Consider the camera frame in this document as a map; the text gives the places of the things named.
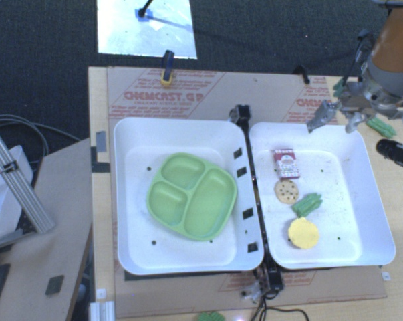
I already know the black cylinder on white bracket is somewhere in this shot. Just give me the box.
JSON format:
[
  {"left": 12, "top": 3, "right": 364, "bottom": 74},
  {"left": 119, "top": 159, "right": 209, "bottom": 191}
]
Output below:
[{"left": 376, "top": 110, "right": 403, "bottom": 169}]

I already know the green ridged toy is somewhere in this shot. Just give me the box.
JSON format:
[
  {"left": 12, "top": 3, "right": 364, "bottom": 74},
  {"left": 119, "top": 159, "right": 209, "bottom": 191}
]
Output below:
[{"left": 196, "top": 310, "right": 227, "bottom": 321}]

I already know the brown chocolate chip biscuit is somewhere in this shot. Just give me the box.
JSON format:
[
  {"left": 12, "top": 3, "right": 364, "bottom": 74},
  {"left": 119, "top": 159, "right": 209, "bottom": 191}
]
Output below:
[{"left": 273, "top": 179, "right": 300, "bottom": 205}]

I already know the brown cardboard board red print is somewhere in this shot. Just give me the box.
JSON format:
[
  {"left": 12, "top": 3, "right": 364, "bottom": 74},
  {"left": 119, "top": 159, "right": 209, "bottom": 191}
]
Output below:
[{"left": 106, "top": 66, "right": 388, "bottom": 319}]

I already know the white plastic tray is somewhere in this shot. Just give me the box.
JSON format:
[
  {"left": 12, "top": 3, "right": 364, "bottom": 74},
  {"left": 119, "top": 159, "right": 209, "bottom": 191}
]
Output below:
[
  {"left": 113, "top": 116, "right": 265, "bottom": 276},
  {"left": 248, "top": 122, "right": 397, "bottom": 270}
]

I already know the green bean bundle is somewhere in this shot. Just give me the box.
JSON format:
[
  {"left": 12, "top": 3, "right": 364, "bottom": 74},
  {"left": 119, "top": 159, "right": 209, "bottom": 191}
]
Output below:
[
  {"left": 366, "top": 116, "right": 397, "bottom": 138},
  {"left": 291, "top": 193, "right": 323, "bottom": 218}
]

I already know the green divided plate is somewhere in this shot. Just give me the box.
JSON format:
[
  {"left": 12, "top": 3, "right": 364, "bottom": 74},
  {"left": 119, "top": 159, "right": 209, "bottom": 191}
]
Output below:
[{"left": 146, "top": 152, "right": 239, "bottom": 242}]

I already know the yellow round disc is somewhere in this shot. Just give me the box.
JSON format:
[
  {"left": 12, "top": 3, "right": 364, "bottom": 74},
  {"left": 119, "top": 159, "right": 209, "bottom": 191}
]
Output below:
[{"left": 287, "top": 217, "right": 321, "bottom": 250}]

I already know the red and white carton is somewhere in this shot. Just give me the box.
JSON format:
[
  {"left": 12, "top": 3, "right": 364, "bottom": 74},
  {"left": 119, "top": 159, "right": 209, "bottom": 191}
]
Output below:
[{"left": 272, "top": 148, "right": 301, "bottom": 181}]

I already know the thin black rod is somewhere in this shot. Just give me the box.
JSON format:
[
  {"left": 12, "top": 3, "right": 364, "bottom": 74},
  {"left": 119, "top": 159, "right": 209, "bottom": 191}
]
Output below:
[{"left": 240, "top": 118, "right": 274, "bottom": 274}]

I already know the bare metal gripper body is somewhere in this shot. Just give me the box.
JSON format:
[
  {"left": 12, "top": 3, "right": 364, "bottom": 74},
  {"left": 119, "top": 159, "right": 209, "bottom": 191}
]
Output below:
[{"left": 337, "top": 80, "right": 403, "bottom": 119}]

